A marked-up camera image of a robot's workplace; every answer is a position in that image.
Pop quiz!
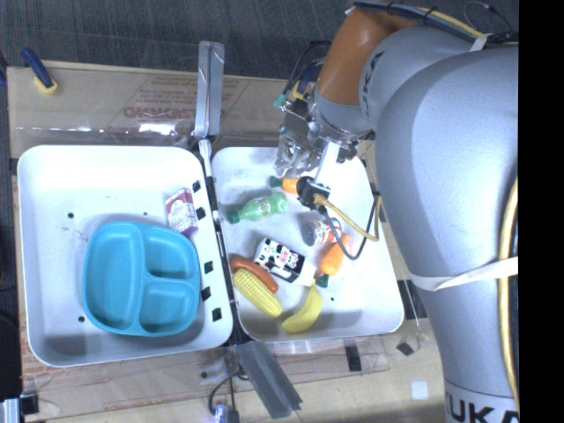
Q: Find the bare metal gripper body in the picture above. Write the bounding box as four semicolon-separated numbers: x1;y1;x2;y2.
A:
278;99;360;163

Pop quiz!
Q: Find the small orange carrot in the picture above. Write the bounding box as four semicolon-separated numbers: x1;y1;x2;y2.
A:
269;174;301;195

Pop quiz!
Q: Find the green plastic bottle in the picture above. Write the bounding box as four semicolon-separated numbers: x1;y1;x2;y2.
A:
226;191;290;226

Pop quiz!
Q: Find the white and orange can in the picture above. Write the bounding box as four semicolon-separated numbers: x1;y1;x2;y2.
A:
301;217;344;248

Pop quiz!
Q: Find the black and white cow carton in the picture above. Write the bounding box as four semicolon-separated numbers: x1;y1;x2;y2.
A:
253;236;317;287

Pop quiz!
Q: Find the large orange carrot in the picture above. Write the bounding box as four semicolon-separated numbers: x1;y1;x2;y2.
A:
315;234;350;288

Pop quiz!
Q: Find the red sausage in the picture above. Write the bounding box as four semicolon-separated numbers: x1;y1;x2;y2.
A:
229;254;280;295

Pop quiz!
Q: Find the pink and white carton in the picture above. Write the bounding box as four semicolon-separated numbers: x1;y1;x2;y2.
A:
163;187;200;238

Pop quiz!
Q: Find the yellow corn cob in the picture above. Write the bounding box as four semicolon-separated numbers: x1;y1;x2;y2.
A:
232;267;285;318

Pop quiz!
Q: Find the white plastic tray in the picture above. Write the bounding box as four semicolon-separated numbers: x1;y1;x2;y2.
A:
16;144;234;368
211;145;405;344

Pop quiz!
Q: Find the yellow banana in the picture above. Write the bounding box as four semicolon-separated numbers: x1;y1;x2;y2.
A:
281;278;324;335

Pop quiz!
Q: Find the brown cardboard board red print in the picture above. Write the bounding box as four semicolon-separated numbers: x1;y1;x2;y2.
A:
6;59;444;423

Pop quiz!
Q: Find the blue divided plate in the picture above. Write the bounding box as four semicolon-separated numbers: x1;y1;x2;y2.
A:
81;221;202;338

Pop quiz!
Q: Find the black cylinder on white bracket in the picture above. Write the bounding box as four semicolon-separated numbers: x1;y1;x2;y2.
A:
295;142;341;213

